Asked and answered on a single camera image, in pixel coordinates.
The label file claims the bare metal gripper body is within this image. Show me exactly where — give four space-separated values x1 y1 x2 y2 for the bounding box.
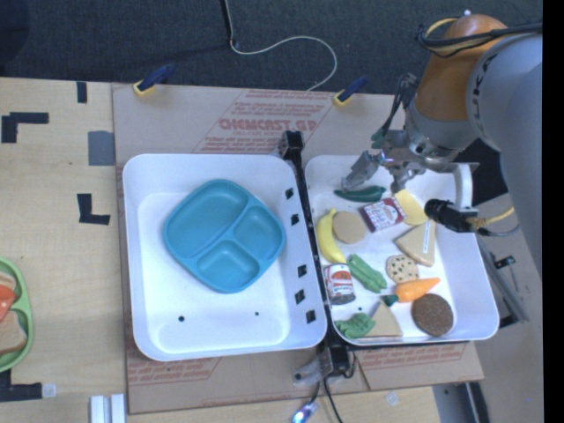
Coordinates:
381 129 460 172

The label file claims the yellow cheese slice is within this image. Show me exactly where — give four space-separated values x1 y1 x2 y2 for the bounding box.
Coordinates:
392 188 430 227

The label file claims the red ketchup packet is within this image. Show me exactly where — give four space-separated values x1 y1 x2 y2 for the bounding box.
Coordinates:
358 197 408 234

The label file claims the tan round biscuit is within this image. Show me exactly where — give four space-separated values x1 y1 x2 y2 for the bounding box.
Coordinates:
331 210 367 246

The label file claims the thin black rod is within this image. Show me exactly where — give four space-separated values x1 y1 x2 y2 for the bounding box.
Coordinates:
290 147 338 353

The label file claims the black block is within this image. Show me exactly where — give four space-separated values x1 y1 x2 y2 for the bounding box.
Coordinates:
280 130 306 161
324 344 353 375

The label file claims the yellow banana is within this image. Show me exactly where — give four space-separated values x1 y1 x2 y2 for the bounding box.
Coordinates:
315 207 348 265

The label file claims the chocolate chip cookie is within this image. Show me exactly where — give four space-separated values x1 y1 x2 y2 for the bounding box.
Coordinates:
385 254 420 286

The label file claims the white plastic tray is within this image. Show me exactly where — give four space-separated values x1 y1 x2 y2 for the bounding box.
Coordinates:
304 154 501 347
122 152 329 363

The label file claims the orange carrot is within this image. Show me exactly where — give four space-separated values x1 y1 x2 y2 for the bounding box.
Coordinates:
380 277 442 308

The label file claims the red and white can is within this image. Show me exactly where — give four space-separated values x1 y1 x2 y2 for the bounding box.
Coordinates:
322 262 357 307

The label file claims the brown round patty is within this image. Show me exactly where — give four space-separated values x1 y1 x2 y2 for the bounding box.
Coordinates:
411 292 455 338

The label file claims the tan bread wedge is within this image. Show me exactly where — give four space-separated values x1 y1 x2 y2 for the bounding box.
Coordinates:
360 299 404 339

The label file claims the green lettuce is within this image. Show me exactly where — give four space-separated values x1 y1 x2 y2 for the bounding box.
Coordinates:
334 312 377 340

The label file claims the blue divided plate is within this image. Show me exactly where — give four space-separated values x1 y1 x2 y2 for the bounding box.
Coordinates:
161 178 288 294

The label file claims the brown cardboard board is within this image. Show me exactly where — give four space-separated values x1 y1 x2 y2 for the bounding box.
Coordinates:
110 83 486 415

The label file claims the green divided plate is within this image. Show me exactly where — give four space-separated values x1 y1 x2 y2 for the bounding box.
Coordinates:
0 256 35 375

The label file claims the red tomato slice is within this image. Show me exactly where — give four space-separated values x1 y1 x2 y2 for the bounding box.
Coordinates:
0 283 19 322

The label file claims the brown bread slice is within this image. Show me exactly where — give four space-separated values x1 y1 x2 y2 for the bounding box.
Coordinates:
0 309 29 357

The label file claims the black cylinder on white bracket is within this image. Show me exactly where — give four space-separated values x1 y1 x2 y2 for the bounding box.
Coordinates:
424 162 480 234

